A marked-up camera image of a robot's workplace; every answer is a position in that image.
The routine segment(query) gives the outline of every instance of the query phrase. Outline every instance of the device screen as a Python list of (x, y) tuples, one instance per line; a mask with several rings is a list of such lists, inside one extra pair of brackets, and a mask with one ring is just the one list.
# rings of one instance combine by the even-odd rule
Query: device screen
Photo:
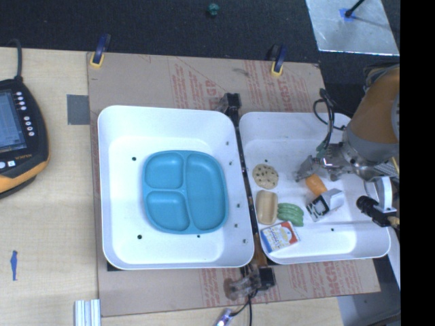
[(26, 147), (12, 92), (0, 90), (0, 153)]

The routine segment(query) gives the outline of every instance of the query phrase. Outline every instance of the clamp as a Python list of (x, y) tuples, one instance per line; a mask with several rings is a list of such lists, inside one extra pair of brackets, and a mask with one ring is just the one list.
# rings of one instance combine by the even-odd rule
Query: clamp
[(100, 36), (97, 49), (92, 53), (89, 64), (94, 68), (100, 68), (104, 60), (104, 52), (109, 47), (110, 34), (104, 33)]
[(272, 76), (279, 77), (282, 75), (283, 63), (284, 63), (284, 58), (285, 58), (286, 53), (287, 53), (287, 47), (284, 44), (282, 44), (277, 52), (277, 55), (274, 56), (275, 60), (272, 64), (272, 69), (271, 69)]

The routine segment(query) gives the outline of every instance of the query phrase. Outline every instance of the cardboard sheet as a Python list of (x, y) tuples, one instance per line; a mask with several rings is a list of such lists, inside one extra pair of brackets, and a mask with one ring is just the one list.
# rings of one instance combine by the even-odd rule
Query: cardboard sheet
[[(241, 305), (225, 296), (224, 281), (238, 280), (238, 268), (138, 270), (111, 268), (102, 250), (97, 118), (110, 105), (214, 110), (227, 92), (241, 96), (250, 111), (310, 112), (324, 88), (317, 65), (106, 53), (103, 65), (88, 65), (94, 209), (97, 229), (99, 298), (102, 316)], [(380, 291), (371, 259), (273, 266), (277, 285), (253, 303), (304, 300)]]

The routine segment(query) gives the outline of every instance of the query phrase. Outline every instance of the blue tape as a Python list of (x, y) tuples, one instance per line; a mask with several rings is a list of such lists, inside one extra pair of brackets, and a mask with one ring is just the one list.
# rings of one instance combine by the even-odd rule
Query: blue tape
[(12, 268), (12, 280), (13, 281), (17, 280), (17, 278), (16, 278), (16, 266), (17, 266), (17, 263), (18, 263), (17, 254), (18, 254), (17, 251), (15, 251), (15, 250), (12, 251), (11, 268)]
[(345, 22), (353, 22), (353, 21), (355, 20), (356, 16), (355, 16), (355, 14), (352, 12), (352, 14), (351, 14), (350, 17), (346, 17), (345, 13), (346, 13), (346, 11), (348, 11), (348, 10), (349, 10), (348, 8), (342, 8), (342, 9), (340, 9), (340, 16), (341, 16), (342, 19), (345, 20)]

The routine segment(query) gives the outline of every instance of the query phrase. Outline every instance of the cereal box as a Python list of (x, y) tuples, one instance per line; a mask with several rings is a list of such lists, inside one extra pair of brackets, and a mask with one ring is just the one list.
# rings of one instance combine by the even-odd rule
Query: cereal box
[(300, 242), (299, 236), (290, 221), (264, 228), (261, 230), (260, 235), (269, 253)]

